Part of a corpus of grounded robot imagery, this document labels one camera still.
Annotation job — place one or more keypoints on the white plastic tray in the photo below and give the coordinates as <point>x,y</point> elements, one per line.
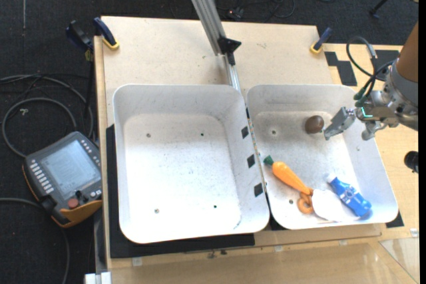
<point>299,149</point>
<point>179,163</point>

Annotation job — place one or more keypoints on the brown kiwi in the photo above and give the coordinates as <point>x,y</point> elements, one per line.
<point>314,124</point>

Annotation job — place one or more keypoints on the orange carrot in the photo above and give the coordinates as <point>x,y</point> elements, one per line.
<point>288,175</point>

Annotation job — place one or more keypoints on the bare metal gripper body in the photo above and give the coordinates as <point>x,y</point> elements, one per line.
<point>382,108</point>

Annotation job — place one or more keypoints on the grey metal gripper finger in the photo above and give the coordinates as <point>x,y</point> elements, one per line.
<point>372,130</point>
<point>339,124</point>

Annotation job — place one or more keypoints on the thin black and white rod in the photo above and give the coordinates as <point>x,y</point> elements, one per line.
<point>256,146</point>

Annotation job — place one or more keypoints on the orange-brown pretzel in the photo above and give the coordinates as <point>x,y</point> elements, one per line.
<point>304,206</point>

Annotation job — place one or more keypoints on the blue bottle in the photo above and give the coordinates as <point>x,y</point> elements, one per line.
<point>351,196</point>

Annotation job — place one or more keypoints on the white packet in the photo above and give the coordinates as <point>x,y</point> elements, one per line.
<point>327,206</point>

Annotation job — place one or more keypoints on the pale wood board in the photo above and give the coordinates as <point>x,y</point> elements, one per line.
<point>166,53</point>

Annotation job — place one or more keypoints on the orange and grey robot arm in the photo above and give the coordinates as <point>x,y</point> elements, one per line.
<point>408,56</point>

